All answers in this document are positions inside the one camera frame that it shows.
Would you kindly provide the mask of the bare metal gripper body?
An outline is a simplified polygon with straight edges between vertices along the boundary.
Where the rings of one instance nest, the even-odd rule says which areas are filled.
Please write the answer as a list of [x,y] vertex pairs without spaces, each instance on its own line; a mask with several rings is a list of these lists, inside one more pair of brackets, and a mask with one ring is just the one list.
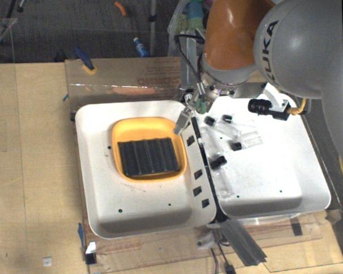
[[209,85],[196,83],[186,87],[187,108],[193,112],[209,112],[216,99],[238,88],[237,84],[213,82]]

